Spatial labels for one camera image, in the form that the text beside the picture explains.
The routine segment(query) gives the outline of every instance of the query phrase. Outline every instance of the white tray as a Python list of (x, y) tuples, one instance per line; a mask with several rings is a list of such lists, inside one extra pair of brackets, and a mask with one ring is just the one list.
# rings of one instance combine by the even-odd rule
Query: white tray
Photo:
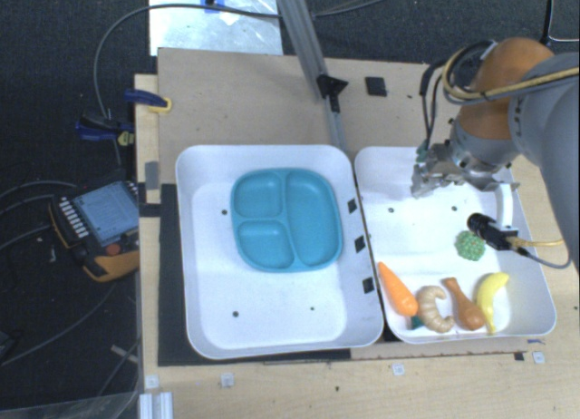
[[(256, 170), (315, 171), (333, 187), (343, 251), (329, 267), (269, 273), (237, 253), (229, 213), (236, 180)], [(176, 178), (189, 342), (212, 359), (367, 346), (383, 318), (364, 237), (352, 165), (330, 146), (196, 146), (178, 158)], [(367, 285), (370, 279), (373, 290)]]
[[(539, 336), (556, 324), (556, 309), (540, 265), (516, 253), (497, 252), (486, 247), (477, 262), (461, 258), (454, 243), (467, 229), (467, 219), (474, 212), (496, 217), (493, 193), (482, 193), (470, 185), (437, 189), (418, 200), (411, 196), (411, 175), (415, 160), (413, 148), (370, 147), (361, 150), (355, 171), (362, 208), (371, 236), (375, 261), (383, 261), (416, 293), (427, 285), (441, 285), (444, 278), (455, 277), (463, 292), (474, 299), (481, 278), (491, 272), (510, 275), (507, 286), (494, 298), (493, 336)], [(499, 173), (511, 180), (509, 171)], [(517, 194), (514, 198), (513, 225), (520, 236), (529, 237), (526, 219)], [(443, 316), (452, 314), (453, 298), (444, 288), (447, 299), (437, 300)], [(490, 336), (485, 328), (469, 332), (457, 325), (447, 334), (437, 334), (425, 327), (410, 328), (410, 320), (399, 316), (386, 295), (385, 314), (392, 332), (401, 340), (418, 344), (464, 340)]]

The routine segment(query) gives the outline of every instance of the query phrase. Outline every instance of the blue divided plate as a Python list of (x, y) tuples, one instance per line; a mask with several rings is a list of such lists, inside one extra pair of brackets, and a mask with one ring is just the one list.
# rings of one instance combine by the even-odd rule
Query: blue divided plate
[(271, 169), (240, 177), (231, 213), (237, 251), (254, 268), (296, 272), (337, 260), (343, 232), (333, 189), (319, 174)]

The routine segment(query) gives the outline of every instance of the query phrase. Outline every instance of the wooden table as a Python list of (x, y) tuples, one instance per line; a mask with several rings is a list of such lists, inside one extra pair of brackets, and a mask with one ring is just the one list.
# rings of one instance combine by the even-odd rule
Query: wooden table
[[(186, 146), (328, 142), (324, 111), (309, 93), (294, 57), (161, 50), (159, 58), (159, 81), (158, 76), (136, 77), (138, 88), (160, 88), (163, 96), (174, 98), (167, 115), (143, 105), (136, 108), (138, 178), (146, 182), (149, 203), (159, 202), (161, 182), (174, 181), (172, 160)], [(327, 65), (332, 76), (350, 82), (340, 101), (351, 157), (365, 146), (421, 142), (417, 89), (425, 66), (332, 59)], [(388, 97), (367, 96), (365, 76), (384, 77)], [(171, 94), (183, 85), (191, 87), (189, 97)], [(446, 121), (457, 111), (441, 103), (434, 141), (447, 137)], [(189, 123), (181, 129), (173, 124), (174, 132), (167, 134), (169, 118)], [(520, 157), (513, 172), (522, 184), (519, 195), (533, 237), (557, 236), (537, 168)], [(353, 350), (356, 359), (342, 362), (159, 367), (159, 233), (159, 219), (141, 218), (143, 371), (145, 376), (158, 375), (160, 389), (173, 393), (176, 418), (579, 417), (574, 267), (544, 269), (557, 323), (552, 333), (533, 343), (504, 338), (420, 347), (377, 344)], [(562, 248), (545, 248), (539, 254), (555, 262), (566, 260)], [(524, 360), (516, 360), (515, 352), (523, 353)], [(537, 363), (534, 352), (545, 362)], [(396, 375), (393, 365), (402, 365), (404, 375)], [(235, 384), (223, 388), (222, 374), (233, 374)]]

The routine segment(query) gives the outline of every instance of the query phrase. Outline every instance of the toy carrot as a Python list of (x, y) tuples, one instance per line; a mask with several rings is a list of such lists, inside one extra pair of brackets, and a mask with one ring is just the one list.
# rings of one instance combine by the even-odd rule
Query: toy carrot
[(382, 262), (379, 262), (379, 274), (381, 275), (382, 284), (391, 298), (392, 305), (395, 307), (395, 311), (401, 316), (415, 316), (419, 310), (419, 303), (417, 303), (409, 289), (405, 287), (405, 284)]

